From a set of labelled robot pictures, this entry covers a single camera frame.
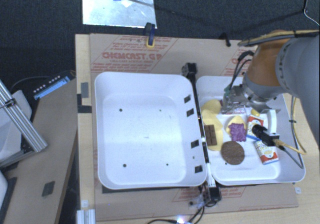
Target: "cardboard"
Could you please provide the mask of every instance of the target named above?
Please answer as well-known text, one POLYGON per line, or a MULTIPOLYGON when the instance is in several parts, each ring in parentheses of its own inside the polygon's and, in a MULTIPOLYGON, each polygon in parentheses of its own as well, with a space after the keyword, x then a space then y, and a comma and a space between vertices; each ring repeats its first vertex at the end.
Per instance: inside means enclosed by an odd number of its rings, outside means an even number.
MULTIPOLYGON (((204 75, 231 75, 237 57, 255 48, 238 47, 232 40, 156 37, 155 47, 146 47, 145 36, 91 34, 91 95, 94 80, 104 71, 179 74, 187 62, 197 63, 197 78, 204 75)), ((94 165, 94 208, 97 221, 191 215, 200 194, 198 188, 111 191, 102 187, 97 176, 95 100, 92 97, 94 165)), ((222 200, 206 213, 251 211, 297 207, 292 184, 225 187, 222 200)))

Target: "silver metal plate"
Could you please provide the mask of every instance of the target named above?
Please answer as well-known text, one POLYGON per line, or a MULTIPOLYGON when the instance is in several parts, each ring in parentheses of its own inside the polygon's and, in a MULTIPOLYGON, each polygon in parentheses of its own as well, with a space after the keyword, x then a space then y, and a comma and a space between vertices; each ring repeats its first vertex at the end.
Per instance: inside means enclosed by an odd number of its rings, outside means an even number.
POLYGON ((144 28, 147 22, 156 25, 154 0, 82 1, 84 24, 138 28, 144 28))

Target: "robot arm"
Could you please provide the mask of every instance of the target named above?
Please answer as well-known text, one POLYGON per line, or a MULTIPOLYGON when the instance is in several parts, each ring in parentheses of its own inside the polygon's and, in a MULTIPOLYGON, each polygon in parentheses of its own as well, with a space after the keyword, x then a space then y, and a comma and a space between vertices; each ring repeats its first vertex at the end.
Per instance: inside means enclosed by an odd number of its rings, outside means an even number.
POLYGON ((263 112, 268 101, 286 92, 300 98, 319 146, 319 35, 262 43, 242 85, 224 96, 222 112, 239 105, 263 112))

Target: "empty white tray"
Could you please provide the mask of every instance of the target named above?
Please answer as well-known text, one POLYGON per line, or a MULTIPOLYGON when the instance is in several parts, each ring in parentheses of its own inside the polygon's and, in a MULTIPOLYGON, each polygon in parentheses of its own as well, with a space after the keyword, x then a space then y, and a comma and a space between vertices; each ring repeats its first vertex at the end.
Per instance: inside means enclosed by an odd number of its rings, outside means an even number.
MULTIPOLYGON (((196 83, 198 92, 199 105, 204 105, 211 99, 222 99, 224 88, 231 82, 231 77, 204 76, 199 78, 196 83)), ((239 85, 242 78, 237 78, 234 82, 239 85)), ((289 114, 286 109, 286 103, 283 96, 272 100, 268 104, 273 109, 281 109, 276 115, 277 133, 280 139, 285 143, 295 147, 295 142, 291 133, 289 114)), ((247 121, 251 108, 246 110, 245 114, 240 116, 247 121)), ((228 121, 235 115, 217 115, 217 118, 223 124, 227 125, 228 121)), ((223 141, 230 141, 230 136, 223 129, 223 141)), ((226 186, 266 184, 266 183, 287 183, 301 181, 306 174, 305 168, 301 169, 297 164, 283 151, 277 149, 279 161, 263 165, 258 153, 254 147, 253 139, 247 138, 245 142, 240 142, 244 148, 244 161, 239 165, 229 165, 223 160, 220 151, 208 150, 210 159, 211 172, 216 181, 226 186)), ((300 163, 299 156, 296 152, 289 150, 295 159, 300 163)))
POLYGON ((198 186, 207 176, 191 83, 180 75, 95 79, 98 176, 110 189, 198 186))

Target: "brown round cookie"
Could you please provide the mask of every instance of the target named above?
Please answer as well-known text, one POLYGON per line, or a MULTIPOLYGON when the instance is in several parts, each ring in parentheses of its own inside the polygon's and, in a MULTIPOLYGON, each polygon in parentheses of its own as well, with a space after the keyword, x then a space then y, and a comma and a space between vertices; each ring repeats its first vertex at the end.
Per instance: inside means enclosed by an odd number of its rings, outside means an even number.
POLYGON ((239 165, 245 159, 245 151, 238 142, 225 142, 221 148, 223 159, 230 165, 239 165))

